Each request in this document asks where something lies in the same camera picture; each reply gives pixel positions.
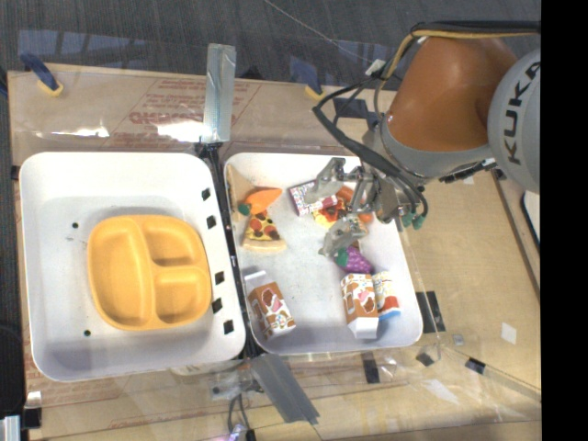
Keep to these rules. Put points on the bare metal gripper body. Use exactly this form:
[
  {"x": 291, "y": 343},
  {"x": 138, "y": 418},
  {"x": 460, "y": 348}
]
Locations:
[{"x": 389, "y": 200}]

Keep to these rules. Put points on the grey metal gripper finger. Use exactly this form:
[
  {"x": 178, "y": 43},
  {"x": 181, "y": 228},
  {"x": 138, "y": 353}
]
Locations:
[
  {"x": 342, "y": 234},
  {"x": 324, "y": 182}
]

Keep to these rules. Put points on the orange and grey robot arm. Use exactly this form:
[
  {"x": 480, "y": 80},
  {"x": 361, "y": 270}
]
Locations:
[{"x": 441, "y": 99}]

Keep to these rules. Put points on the toy pizza slice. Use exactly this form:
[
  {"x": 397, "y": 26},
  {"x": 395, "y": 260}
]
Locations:
[
  {"x": 263, "y": 234},
  {"x": 331, "y": 214}
]

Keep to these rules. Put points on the pink and white small carton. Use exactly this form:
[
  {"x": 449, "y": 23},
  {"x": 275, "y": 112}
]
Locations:
[{"x": 301, "y": 200}]

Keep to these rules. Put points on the purple toy grapes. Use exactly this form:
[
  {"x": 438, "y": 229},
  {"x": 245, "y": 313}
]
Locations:
[{"x": 356, "y": 261}]

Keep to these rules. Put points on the white plastic tray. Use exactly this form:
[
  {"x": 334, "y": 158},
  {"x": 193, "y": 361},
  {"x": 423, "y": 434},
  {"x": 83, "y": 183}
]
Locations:
[
  {"x": 59, "y": 292},
  {"x": 312, "y": 287}
]

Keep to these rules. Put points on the orange toy carrot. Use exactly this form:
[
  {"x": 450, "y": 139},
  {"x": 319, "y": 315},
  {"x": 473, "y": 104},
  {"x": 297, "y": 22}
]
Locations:
[{"x": 262, "y": 199}]

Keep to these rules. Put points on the brown and white carton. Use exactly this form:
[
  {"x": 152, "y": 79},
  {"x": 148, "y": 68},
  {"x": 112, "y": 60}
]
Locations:
[
  {"x": 360, "y": 303},
  {"x": 271, "y": 308}
]

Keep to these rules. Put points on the white orange blue packet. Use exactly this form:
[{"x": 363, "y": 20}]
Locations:
[{"x": 387, "y": 294}]

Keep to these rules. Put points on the beige toy bread slice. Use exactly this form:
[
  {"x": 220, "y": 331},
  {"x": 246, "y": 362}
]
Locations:
[{"x": 236, "y": 186}]

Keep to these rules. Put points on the orange divided plate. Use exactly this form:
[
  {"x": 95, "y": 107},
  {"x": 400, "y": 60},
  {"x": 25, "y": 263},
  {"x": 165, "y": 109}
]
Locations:
[{"x": 147, "y": 271}]

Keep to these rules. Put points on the brown cardboard board, red print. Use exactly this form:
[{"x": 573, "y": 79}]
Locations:
[{"x": 138, "y": 104}]

